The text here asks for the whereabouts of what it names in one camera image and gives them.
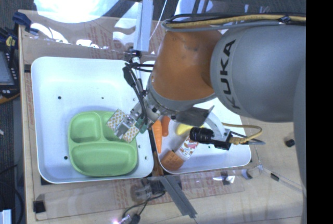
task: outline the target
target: gray metal strip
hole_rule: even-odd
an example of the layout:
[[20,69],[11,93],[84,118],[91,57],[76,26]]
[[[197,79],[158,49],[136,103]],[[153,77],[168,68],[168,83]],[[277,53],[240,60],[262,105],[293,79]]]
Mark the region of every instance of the gray metal strip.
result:
[[190,218],[195,218],[197,212],[183,193],[183,190],[179,187],[175,178],[173,176],[161,176],[158,178],[168,191],[173,202],[176,204],[182,215],[189,215]]

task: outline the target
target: toy carrot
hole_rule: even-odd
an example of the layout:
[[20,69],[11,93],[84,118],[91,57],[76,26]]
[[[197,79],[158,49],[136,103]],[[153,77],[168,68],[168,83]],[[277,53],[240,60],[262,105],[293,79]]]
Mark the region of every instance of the toy carrot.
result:
[[170,118],[168,116],[163,116],[163,118],[162,118],[162,136],[164,136],[164,137],[169,135],[169,122],[170,122]]
[[162,151],[162,123],[160,120],[155,121],[152,125],[152,132],[154,134],[157,152],[160,154]]

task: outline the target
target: green divided plate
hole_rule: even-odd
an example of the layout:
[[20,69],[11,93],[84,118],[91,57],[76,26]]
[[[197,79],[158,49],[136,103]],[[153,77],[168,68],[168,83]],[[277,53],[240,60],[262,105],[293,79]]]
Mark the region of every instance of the green divided plate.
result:
[[70,161],[80,173],[109,177],[131,172],[137,164],[136,140],[119,139],[107,126],[113,112],[87,111],[75,115],[68,129]]

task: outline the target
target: yellow wire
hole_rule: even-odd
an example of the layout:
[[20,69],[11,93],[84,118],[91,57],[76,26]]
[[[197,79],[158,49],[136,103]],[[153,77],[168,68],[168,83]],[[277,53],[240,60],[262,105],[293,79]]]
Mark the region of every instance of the yellow wire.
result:
[[258,136],[260,136],[262,134],[262,128],[259,127],[259,126],[255,126],[255,125],[238,125],[238,124],[230,124],[230,123],[222,123],[224,126],[228,126],[228,127],[235,127],[235,128],[255,128],[255,129],[258,129],[259,132],[257,132],[256,134],[254,135],[250,135],[246,138],[242,138],[242,137],[231,137],[229,139],[229,142],[230,143],[233,143],[233,144],[242,144],[242,143],[246,143],[247,141],[250,141]]
[[[259,21],[259,20],[277,20],[284,17],[285,15],[271,15],[271,14],[262,14],[262,15],[244,15],[244,16],[235,16],[228,18],[220,18],[214,20],[202,20],[194,22],[182,22],[182,23],[167,23],[166,26],[170,28],[185,28],[193,27],[199,25],[213,25],[213,24],[223,24],[229,22],[238,22],[238,21]],[[288,16],[291,21],[296,22],[305,22],[306,17],[302,16]]]

